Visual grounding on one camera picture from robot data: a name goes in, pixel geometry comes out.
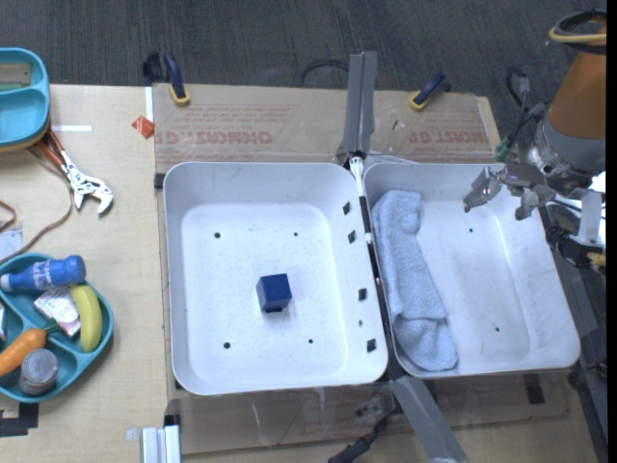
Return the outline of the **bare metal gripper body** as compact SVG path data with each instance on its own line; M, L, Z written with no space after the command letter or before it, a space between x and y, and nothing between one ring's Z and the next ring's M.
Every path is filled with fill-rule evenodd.
M496 161L503 163L497 175L502 183L542 195L577 197L590 187L594 177L593 172L568 164L546 144L523 146L520 150L514 142L504 139L496 147Z

